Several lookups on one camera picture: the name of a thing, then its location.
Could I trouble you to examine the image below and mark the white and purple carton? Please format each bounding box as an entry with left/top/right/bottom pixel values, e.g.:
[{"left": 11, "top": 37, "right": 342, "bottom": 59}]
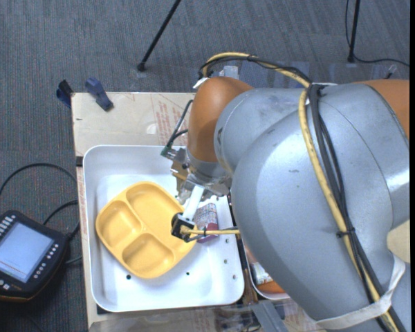
[{"left": 192, "top": 202, "right": 219, "bottom": 244}]

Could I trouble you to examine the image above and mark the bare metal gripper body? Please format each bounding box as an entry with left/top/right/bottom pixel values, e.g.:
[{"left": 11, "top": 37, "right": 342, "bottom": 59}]
[{"left": 170, "top": 147, "right": 233, "bottom": 199}]

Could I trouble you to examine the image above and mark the brown cardboard board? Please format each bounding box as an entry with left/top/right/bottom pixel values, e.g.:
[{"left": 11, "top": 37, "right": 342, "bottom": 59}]
[{"left": 71, "top": 91, "right": 319, "bottom": 332}]

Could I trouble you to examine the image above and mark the white plastic tray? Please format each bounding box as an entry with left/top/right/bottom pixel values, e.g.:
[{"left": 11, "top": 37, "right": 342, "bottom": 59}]
[
  {"left": 82, "top": 145, "right": 246, "bottom": 313},
  {"left": 243, "top": 246, "right": 292, "bottom": 301}
]

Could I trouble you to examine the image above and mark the white packet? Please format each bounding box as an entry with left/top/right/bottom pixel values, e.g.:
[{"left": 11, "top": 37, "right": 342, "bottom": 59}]
[{"left": 251, "top": 262, "right": 274, "bottom": 286}]

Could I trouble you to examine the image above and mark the yellow divided plate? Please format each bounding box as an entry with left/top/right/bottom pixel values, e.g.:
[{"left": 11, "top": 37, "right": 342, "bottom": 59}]
[{"left": 95, "top": 181, "right": 199, "bottom": 280}]

